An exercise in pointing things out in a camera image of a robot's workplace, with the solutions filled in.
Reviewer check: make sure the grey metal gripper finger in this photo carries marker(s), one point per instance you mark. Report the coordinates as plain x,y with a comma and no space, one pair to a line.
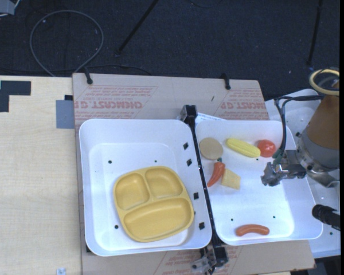
269,180
271,168

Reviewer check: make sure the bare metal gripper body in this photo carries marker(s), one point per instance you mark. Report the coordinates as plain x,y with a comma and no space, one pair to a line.
293,169

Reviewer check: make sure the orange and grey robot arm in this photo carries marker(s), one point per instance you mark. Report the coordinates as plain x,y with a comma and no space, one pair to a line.
324,125

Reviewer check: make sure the red tomato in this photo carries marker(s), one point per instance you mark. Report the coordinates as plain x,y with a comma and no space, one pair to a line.
266,148

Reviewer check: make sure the white plastic tray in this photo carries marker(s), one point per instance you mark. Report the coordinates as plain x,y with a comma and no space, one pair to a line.
103,182
255,202

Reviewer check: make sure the yellow corn cob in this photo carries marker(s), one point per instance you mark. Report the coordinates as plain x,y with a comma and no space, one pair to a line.
243,147

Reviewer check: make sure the yellow cheese wedge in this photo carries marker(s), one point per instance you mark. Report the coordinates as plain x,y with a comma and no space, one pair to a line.
231,179

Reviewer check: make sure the orange sausage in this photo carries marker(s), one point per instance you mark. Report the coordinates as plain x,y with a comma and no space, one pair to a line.
252,230

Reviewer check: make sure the orange carrot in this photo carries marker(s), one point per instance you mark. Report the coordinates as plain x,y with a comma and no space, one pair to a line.
216,173

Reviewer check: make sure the tan round biscuit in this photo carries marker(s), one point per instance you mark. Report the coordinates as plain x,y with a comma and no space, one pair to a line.
211,148

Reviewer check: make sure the thin black rod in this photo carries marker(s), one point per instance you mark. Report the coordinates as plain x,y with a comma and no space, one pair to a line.
202,176

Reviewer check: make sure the yellow divided plate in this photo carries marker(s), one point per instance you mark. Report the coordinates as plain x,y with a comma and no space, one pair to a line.
153,203

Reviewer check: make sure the brown cardboard board red print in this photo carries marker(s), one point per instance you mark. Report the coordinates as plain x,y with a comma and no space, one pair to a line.
166,99

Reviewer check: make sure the black cylinder on white bracket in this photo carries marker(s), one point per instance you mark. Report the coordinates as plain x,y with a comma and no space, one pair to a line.
326,214

